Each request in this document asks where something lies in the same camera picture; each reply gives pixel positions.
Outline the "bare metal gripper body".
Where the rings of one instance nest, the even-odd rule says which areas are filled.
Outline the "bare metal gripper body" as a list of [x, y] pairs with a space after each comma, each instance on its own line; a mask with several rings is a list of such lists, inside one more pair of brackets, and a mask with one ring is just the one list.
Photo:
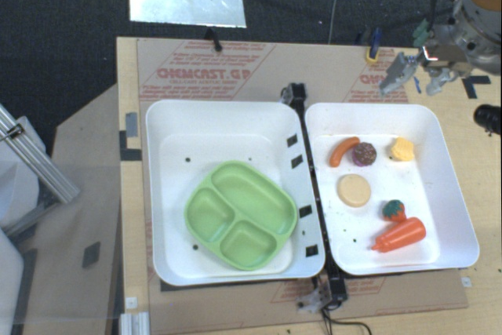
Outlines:
[[469, 22], [437, 24], [423, 47], [430, 60], [446, 62], [466, 75], [478, 69], [501, 75], [501, 34], [486, 34]]

